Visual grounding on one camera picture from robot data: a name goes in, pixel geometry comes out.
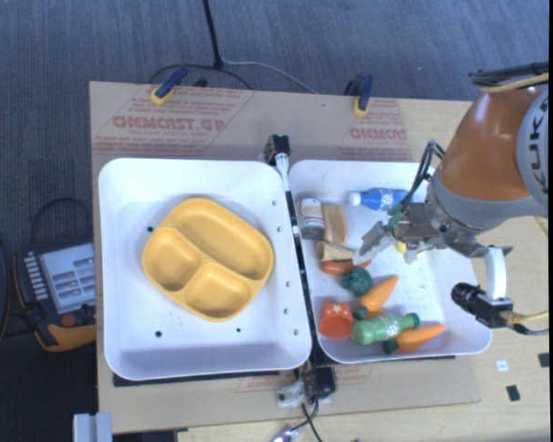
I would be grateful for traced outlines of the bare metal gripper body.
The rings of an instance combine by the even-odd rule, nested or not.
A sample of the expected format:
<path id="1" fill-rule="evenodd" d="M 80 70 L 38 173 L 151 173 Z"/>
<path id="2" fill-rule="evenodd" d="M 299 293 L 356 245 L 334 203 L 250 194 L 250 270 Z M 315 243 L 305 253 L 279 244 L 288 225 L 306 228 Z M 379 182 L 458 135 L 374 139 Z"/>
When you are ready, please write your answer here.
<path id="1" fill-rule="evenodd" d="M 441 250 L 446 244 L 426 216 L 423 203 L 409 204 L 393 228 L 394 238 L 404 251 L 406 244 L 426 244 L 426 250 Z"/>

